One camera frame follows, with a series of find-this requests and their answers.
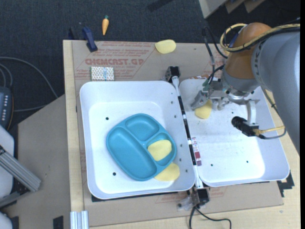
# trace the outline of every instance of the yellow object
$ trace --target yellow object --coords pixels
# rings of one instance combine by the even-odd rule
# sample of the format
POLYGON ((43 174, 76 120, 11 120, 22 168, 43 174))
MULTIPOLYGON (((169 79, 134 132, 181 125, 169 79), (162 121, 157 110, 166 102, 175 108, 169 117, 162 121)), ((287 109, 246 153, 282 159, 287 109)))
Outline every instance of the yellow object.
POLYGON ((106 31, 108 29, 109 26, 109 17, 108 15, 105 15, 105 18, 102 21, 102 31, 103 31, 103 35, 106 34, 106 31))
POLYGON ((204 106, 195 109, 195 115, 201 119, 209 118, 212 111, 212 105, 213 103, 209 99, 204 106))
POLYGON ((159 140, 150 144, 147 150, 155 161, 159 161, 169 155, 172 150, 172 143, 169 140, 159 140))
POLYGON ((173 40, 164 40, 155 43, 155 47, 160 53, 170 53, 176 49, 176 43, 173 40))
POLYGON ((158 181, 175 181, 179 177, 179 175, 179 166, 175 163, 171 163, 167 168, 165 168, 154 178, 156 178, 158 181))

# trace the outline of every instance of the small box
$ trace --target small box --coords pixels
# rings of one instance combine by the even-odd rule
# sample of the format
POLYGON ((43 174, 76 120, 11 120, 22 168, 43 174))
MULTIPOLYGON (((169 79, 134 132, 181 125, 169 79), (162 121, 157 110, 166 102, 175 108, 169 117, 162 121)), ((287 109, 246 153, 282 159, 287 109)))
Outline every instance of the small box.
POLYGON ((112 67, 92 66, 91 67, 91 81, 114 81, 114 72, 112 67))

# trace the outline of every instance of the blue plate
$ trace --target blue plate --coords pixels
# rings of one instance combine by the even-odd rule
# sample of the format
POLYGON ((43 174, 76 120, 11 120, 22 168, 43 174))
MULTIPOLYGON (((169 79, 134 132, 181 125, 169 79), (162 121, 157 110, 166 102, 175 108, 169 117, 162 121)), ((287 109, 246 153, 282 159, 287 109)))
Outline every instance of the blue plate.
POLYGON ((133 179, 146 181, 163 171, 175 158, 176 144, 169 133, 150 115, 135 114, 118 123, 106 137, 106 146, 116 163, 133 179), (169 140, 171 152, 155 161, 147 148, 169 140))

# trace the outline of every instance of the cardboard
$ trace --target cardboard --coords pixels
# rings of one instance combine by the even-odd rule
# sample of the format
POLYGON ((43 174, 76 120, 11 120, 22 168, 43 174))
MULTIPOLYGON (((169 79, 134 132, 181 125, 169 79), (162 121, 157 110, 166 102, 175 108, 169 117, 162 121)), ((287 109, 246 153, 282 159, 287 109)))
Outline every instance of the cardboard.
POLYGON ((18 217, 21 229, 53 229, 55 222, 58 228, 70 228, 64 95, 18 124, 18 160, 41 180, 41 186, 3 212, 18 217))
MULTIPOLYGON (((96 42, 98 51, 90 53, 85 41, 72 41, 75 93, 77 104, 81 173, 85 210, 89 213, 90 226, 102 226, 151 219, 188 216, 190 211, 178 209, 179 201, 186 192, 96 201, 90 194, 86 177, 86 157, 79 90, 90 80, 93 65, 114 68, 116 81, 145 81, 164 78, 169 66, 179 66, 180 81, 200 78, 211 72, 210 57, 204 44, 178 43, 174 52, 161 54, 153 42, 96 42)), ((216 67, 224 59, 210 45, 215 55, 216 67)), ((240 210, 282 205, 277 182, 265 182, 207 188, 210 201, 203 213, 240 210)))

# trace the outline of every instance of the white plastic tray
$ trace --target white plastic tray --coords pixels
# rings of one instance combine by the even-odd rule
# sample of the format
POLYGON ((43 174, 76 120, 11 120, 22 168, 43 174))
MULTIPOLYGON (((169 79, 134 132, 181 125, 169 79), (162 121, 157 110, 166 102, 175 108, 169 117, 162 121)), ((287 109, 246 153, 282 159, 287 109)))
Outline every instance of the white plastic tray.
POLYGON ((89 82, 80 90, 87 178, 90 192, 100 199, 188 190, 195 174, 175 88, 164 81, 89 82), (108 132, 135 114, 158 121, 177 146, 174 159, 180 176, 174 182, 154 178, 136 181, 115 163, 106 148, 108 132))
MULTIPOLYGON (((181 82, 180 91, 186 110, 192 137, 196 137, 202 165, 198 166, 201 180, 212 187, 241 183, 282 180, 289 175, 289 165, 279 138, 262 140, 247 137, 231 124, 234 116, 247 119, 245 105, 228 104, 212 110, 208 119, 195 116, 191 110, 203 79, 187 79, 181 82)), ((257 88, 251 99, 256 104, 256 122, 264 130, 273 128, 274 123, 261 88, 257 88)), ((277 136, 277 132, 266 133, 277 136)))

